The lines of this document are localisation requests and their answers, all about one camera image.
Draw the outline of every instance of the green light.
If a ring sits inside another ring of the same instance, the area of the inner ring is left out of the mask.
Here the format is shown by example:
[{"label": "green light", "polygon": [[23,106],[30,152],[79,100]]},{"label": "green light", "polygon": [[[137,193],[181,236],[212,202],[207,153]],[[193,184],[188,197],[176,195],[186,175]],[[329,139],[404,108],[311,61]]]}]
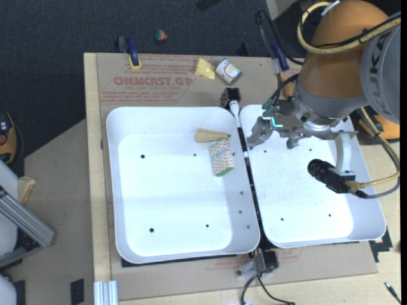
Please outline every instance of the green light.
[{"label": "green light", "polygon": [[274,116],[272,116],[272,123],[273,123],[273,126],[275,126],[276,128],[282,128],[283,127],[283,125],[276,125],[275,124]]}]

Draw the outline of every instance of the wooden edge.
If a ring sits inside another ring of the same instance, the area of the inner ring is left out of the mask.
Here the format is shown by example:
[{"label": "wooden edge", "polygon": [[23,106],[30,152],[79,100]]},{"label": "wooden edge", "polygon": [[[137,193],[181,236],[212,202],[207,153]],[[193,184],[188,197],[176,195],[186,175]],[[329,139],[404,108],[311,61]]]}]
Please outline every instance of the wooden edge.
[{"label": "wooden edge", "polygon": [[90,205],[92,213],[93,273],[95,281],[111,280],[104,165],[101,146],[99,86],[96,53],[83,56],[86,123],[88,130]]}]

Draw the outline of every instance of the dark floor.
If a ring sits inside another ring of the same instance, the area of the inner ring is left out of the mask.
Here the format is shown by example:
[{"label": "dark floor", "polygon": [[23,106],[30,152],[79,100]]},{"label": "dark floor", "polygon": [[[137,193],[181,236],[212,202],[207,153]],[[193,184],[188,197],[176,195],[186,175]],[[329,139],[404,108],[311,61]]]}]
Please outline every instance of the dark floor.
[{"label": "dark floor", "polygon": [[[401,0],[366,0],[389,15]],[[266,56],[254,13],[265,0],[0,0],[0,110],[24,137],[27,156],[85,118],[83,53],[113,51],[117,35],[133,35],[139,53],[235,55],[245,43]],[[276,21],[286,50],[295,37],[294,4]],[[163,29],[169,39],[157,44]]]}]

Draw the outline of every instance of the yellow sponge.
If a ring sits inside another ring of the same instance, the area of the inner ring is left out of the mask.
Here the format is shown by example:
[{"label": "yellow sponge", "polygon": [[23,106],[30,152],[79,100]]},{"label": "yellow sponge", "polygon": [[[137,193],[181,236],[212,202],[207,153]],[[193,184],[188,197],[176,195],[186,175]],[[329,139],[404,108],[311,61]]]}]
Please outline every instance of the yellow sponge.
[{"label": "yellow sponge", "polygon": [[195,75],[215,79],[215,67],[203,58],[199,58],[195,67]]}]

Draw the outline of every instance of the white tray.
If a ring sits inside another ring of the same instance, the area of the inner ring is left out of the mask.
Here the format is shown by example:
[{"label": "white tray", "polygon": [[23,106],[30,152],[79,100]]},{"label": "white tray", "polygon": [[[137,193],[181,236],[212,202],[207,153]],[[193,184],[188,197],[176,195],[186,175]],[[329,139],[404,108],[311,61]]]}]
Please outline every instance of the white tray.
[{"label": "white tray", "polygon": [[[246,137],[262,113],[260,105],[242,109],[240,121]],[[354,129],[349,120],[334,130]],[[286,140],[275,132],[249,151],[266,237],[283,248],[380,238],[386,224],[377,199],[336,194],[308,173],[308,163],[315,158],[335,165],[335,142],[311,137],[287,149]],[[369,173],[356,137],[351,142],[352,170],[358,182],[368,182]],[[375,193],[372,187],[364,191]]]},{"label": "white tray", "polygon": [[[119,107],[106,121],[116,246],[132,263],[249,253],[260,239],[233,116],[219,107]],[[235,168],[212,171],[198,128],[230,134]]]}]

